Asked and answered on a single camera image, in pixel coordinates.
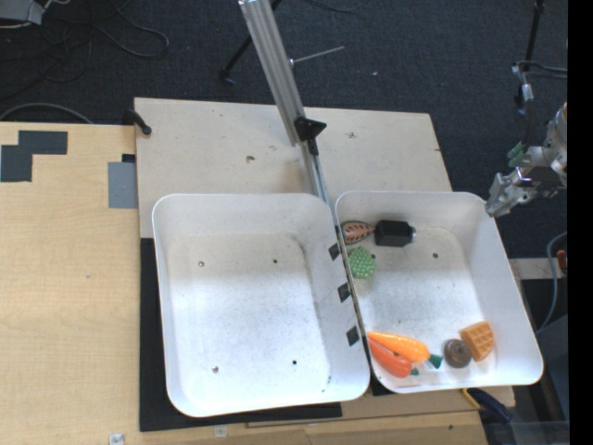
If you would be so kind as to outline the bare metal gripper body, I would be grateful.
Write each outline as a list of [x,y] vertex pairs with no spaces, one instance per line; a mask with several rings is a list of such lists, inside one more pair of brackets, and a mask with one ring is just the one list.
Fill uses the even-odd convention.
[[567,187],[567,103],[550,119],[541,146],[526,149],[518,164],[522,184],[537,189],[542,197],[551,197]]

